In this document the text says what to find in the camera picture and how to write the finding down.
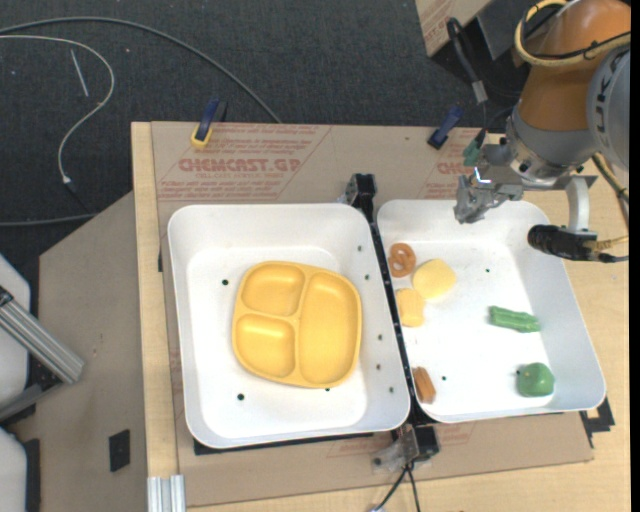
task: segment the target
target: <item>wooden edge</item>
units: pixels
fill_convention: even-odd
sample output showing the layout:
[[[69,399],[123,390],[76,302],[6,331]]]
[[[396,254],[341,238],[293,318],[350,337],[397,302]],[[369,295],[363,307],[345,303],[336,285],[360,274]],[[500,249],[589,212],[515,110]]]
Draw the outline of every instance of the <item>wooden edge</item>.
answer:
[[[150,123],[131,123],[147,474],[178,474]]]

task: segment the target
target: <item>dark background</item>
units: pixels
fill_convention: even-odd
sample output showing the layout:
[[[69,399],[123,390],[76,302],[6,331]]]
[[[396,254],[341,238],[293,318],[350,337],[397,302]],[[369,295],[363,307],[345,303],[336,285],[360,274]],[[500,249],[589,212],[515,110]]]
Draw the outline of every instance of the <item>dark background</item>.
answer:
[[[515,103],[528,72],[513,65],[510,51],[492,55],[487,43],[512,38],[522,14],[518,2],[501,2],[465,28],[470,58],[490,98],[486,113],[451,43],[427,57],[412,0],[0,3],[0,254],[18,270],[86,219],[9,223],[99,213],[132,189],[132,122],[199,121],[212,96],[228,103],[227,121],[275,122],[220,69],[131,24],[168,34],[214,59],[284,123],[439,126],[458,105],[464,110],[459,126],[480,127]],[[57,18],[65,20],[47,21]],[[62,183],[58,148],[69,129],[104,100],[109,74],[85,49],[15,37],[26,35],[90,46],[115,74],[110,101],[64,147],[62,163],[75,194]]]

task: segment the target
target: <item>wooden table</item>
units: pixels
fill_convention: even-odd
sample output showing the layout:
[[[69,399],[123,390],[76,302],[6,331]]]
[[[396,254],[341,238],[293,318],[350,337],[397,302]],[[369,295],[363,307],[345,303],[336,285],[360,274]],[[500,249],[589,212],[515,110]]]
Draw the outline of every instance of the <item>wooden table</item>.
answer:
[[[158,225],[152,125],[133,123],[133,178],[137,233],[142,364],[145,397],[147,472],[168,478],[180,473],[173,414],[166,329],[165,294],[158,272]],[[595,172],[591,167],[586,172]],[[591,190],[591,229],[599,239],[628,232],[613,192],[603,179]],[[556,193],[527,193],[550,221],[567,220],[566,200]],[[629,300],[628,263],[566,262],[575,295],[607,382],[615,426],[594,437],[594,460],[525,470],[418,482],[422,510],[429,512],[509,510],[630,510]],[[285,496],[250,502],[190,507],[198,511],[357,511],[370,510],[389,485]],[[413,510],[411,486],[403,484],[385,506],[388,512]]]

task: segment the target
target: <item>yellow divided plate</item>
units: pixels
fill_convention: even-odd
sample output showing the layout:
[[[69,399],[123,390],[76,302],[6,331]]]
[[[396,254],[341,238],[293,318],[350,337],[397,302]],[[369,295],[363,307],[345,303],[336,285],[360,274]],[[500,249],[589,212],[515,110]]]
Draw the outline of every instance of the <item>yellow divided plate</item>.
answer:
[[[248,371],[309,388],[337,386],[360,351],[360,295],[344,276],[269,261],[250,268],[233,313],[233,351]]]

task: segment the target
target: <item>black fabric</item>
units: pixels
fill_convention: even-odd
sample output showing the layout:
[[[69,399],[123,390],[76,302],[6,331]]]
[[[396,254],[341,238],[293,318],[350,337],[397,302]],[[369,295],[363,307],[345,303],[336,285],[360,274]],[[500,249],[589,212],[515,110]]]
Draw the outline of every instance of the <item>black fabric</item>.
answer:
[[[197,48],[246,83],[285,123],[438,126],[450,107],[459,126],[481,126],[468,78],[448,45],[426,55],[411,0],[2,0],[2,28],[62,17],[107,17],[152,27]],[[475,22],[475,53],[487,49]],[[42,35],[88,45],[111,64],[109,103],[57,152],[67,131],[104,99],[109,75],[68,44],[0,38],[0,223],[104,210],[132,188],[130,123],[197,122],[212,96],[226,121],[273,122],[223,72],[155,34],[107,22],[61,22],[7,35]],[[87,97],[71,55],[82,70]],[[482,63],[493,73],[497,64]],[[504,87],[522,71],[510,62]],[[487,116],[514,102],[492,95]],[[16,268],[81,225],[0,227],[0,254]]]

